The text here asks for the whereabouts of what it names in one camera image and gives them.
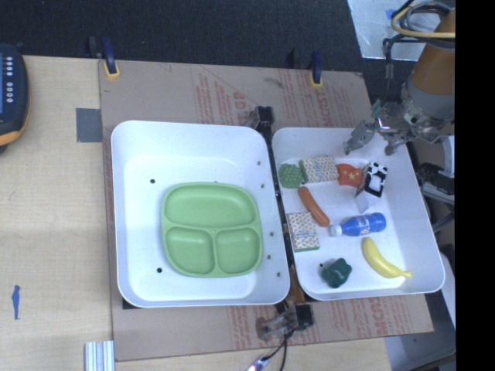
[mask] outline wooden table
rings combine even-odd
[[[102,147],[77,142],[76,133],[76,109],[100,108],[97,61],[25,61],[32,88],[28,127],[0,156],[0,369],[80,371],[85,342],[112,340]],[[115,369],[244,371],[265,353],[118,362]],[[280,353],[267,370],[281,361]],[[285,370],[301,369],[390,366],[384,340],[368,339],[289,347]]]

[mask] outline water bottle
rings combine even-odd
[[[344,234],[349,237],[359,237],[371,232],[380,232],[387,226],[387,220],[381,213],[363,214],[344,220],[341,224],[333,224],[329,227],[330,235],[339,237]]]

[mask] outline red object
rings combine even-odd
[[[339,184],[341,186],[358,187],[361,183],[361,169],[349,164],[338,164]]]

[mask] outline hot dog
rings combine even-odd
[[[311,213],[312,218],[315,219],[315,221],[318,223],[319,226],[330,225],[330,219],[318,206],[318,203],[316,203],[316,201],[311,195],[311,192],[309,192],[307,187],[305,186],[299,187],[297,193],[302,203]]]

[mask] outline yellow banana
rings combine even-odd
[[[364,238],[363,253],[368,264],[380,275],[389,279],[399,276],[411,277],[411,272],[403,271],[401,268],[385,260],[384,256],[378,250],[376,243],[370,237]]]

